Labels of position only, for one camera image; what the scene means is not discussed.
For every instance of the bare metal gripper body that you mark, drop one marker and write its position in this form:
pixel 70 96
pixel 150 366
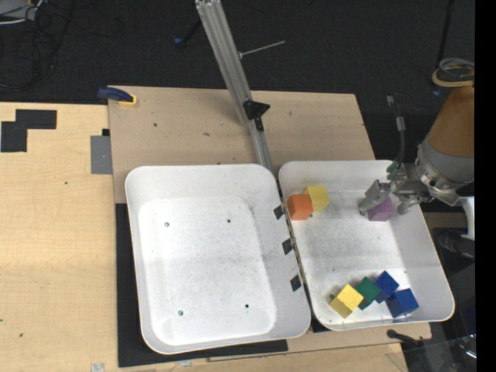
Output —
pixel 412 188

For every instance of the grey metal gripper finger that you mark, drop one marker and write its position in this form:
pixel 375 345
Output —
pixel 374 196
pixel 407 205

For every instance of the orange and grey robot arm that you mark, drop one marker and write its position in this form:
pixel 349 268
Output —
pixel 453 130

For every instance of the purple cube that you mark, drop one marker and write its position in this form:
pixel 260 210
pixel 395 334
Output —
pixel 381 211

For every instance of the yellow cube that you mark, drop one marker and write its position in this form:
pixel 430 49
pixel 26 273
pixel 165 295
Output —
pixel 346 300
pixel 318 197

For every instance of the white plastic tray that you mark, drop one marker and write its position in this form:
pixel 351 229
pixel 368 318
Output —
pixel 348 246
pixel 205 269

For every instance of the orange cube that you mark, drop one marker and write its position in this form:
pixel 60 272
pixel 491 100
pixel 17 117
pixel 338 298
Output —
pixel 299 207

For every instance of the blue cube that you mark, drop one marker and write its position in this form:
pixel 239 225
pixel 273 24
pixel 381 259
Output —
pixel 387 283
pixel 403 302

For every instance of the green cube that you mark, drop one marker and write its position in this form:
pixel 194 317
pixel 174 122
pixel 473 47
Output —
pixel 368 290

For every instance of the pale wood board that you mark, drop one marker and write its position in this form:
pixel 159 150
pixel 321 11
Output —
pixel 174 138

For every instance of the black cylinder on white bracket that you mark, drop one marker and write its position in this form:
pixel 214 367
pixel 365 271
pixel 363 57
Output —
pixel 457 244

